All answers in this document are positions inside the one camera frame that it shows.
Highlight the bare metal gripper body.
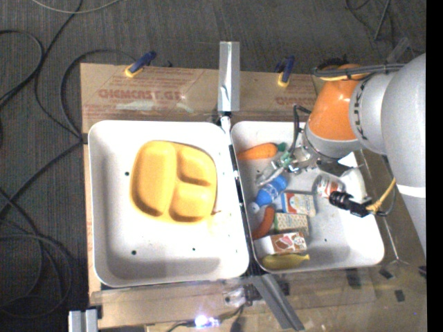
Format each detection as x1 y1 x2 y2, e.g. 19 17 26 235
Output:
285 140 322 174

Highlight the blue bottle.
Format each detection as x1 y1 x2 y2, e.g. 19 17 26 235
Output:
248 174 289 214

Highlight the orange carrot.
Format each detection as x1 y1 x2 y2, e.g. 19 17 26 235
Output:
237 142 287 162

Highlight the red and white can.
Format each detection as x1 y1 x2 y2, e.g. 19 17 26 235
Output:
312 174 346 199

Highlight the white and blue carton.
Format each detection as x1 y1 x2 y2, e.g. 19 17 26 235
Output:
280 192 318 218

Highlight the orange sausage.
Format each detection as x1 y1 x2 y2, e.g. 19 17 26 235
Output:
251 205 277 241

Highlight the green carton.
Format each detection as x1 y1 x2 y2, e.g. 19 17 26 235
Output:
273 212 310 237

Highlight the white and brown carton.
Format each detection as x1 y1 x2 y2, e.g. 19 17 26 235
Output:
253 231 309 257

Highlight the yellow banana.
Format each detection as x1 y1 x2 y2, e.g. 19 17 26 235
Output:
262 252 311 271

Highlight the white plastic tray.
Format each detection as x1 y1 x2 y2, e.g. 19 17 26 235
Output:
230 120 386 275
87 119 251 288

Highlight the yellow divided plate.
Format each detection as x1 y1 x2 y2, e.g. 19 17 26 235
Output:
129 139 219 224

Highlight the brown cardboard board red print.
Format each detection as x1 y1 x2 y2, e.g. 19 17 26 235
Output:
80 62 386 295

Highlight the black cylinder on white bracket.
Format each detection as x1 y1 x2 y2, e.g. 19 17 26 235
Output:
328 167 372 219

